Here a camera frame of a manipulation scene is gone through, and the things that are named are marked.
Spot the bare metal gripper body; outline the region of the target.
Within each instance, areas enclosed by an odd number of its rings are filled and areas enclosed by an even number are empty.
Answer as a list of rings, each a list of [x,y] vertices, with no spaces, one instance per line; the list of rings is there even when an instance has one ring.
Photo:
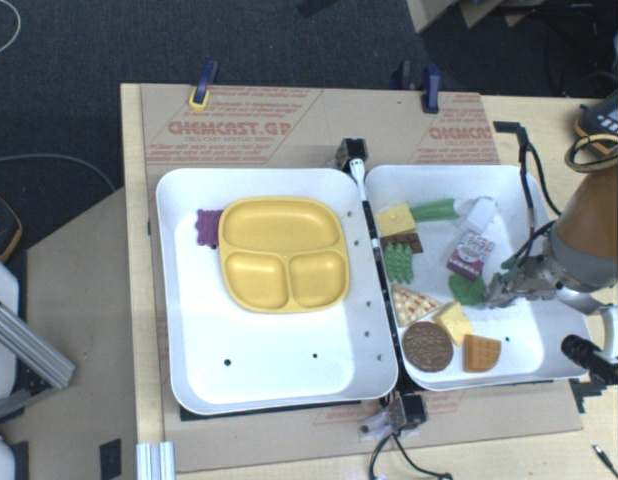
[[[563,264],[550,256],[535,256],[513,279],[525,280],[527,300],[556,299],[582,314],[598,313],[605,307],[593,295],[603,284],[587,262]]]

